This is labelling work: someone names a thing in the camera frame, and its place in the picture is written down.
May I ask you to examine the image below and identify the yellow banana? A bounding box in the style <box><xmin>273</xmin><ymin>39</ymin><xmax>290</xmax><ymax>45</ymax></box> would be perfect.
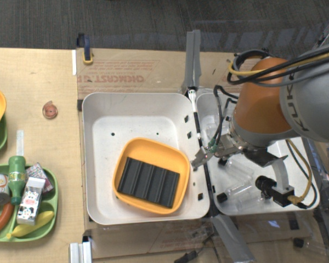
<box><xmin>11</xmin><ymin>210</ymin><xmax>55</xmax><ymax>238</ymax></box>

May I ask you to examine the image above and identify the black cylinder on white bracket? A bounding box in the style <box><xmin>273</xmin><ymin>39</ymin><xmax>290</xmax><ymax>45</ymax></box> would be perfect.
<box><xmin>243</xmin><ymin>148</ymin><xmax>296</xmax><ymax>208</ymax></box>

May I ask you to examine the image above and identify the red sausage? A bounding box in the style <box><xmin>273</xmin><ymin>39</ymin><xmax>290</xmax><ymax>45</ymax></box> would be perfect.
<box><xmin>0</xmin><ymin>201</ymin><xmax>15</xmax><ymax>235</ymax></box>

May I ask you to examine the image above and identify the brown cardboard board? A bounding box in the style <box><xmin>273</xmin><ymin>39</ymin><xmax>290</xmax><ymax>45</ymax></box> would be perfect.
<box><xmin>76</xmin><ymin>47</ymin><xmax>320</xmax><ymax>260</ymax></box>

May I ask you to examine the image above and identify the green divided plate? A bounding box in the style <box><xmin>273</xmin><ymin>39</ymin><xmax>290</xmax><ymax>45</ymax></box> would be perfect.
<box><xmin>0</xmin><ymin>163</ymin><xmax>59</xmax><ymax>242</ymax></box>

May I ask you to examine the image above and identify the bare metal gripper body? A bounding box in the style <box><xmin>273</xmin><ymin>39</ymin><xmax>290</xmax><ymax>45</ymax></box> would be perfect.
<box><xmin>207</xmin><ymin>134</ymin><xmax>249</xmax><ymax>160</ymax></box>

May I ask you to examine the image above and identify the clear plastic bottle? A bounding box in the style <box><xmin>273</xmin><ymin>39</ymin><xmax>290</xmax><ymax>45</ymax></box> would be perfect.
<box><xmin>216</xmin><ymin>184</ymin><xmax>265</xmax><ymax>211</ymax></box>
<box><xmin>218</xmin><ymin>157</ymin><xmax>255</xmax><ymax>182</ymax></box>
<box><xmin>292</xmin><ymin>237</ymin><xmax>329</xmax><ymax>258</ymax></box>
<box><xmin>204</xmin><ymin>115</ymin><xmax>225</xmax><ymax>145</ymax></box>

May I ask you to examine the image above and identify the white plastic tray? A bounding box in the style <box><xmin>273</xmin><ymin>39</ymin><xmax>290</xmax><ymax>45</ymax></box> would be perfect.
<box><xmin>81</xmin><ymin>92</ymin><xmax>211</xmax><ymax>226</ymax></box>
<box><xmin>195</xmin><ymin>88</ymin><xmax>321</xmax><ymax>217</ymax></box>

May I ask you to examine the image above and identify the black ribbed rectangular block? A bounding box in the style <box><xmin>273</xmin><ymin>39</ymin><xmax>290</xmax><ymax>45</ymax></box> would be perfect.
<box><xmin>117</xmin><ymin>156</ymin><xmax>181</xmax><ymax>209</ymax></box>

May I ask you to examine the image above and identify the white cow print carton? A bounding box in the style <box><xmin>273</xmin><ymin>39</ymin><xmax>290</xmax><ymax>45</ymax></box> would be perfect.
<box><xmin>16</xmin><ymin>176</ymin><xmax>47</xmax><ymax>226</ymax></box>

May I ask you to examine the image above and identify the pink patterned packet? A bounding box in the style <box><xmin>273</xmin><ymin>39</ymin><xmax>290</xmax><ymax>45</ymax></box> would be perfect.
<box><xmin>25</xmin><ymin>162</ymin><xmax>55</xmax><ymax>195</ymax></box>

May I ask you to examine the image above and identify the green bottle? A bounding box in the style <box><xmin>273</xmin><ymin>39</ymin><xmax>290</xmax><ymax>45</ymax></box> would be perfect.
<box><xmin>8</xmin><ymin>155</ymin><xmax>27</xmax><ymax>206</ymax></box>

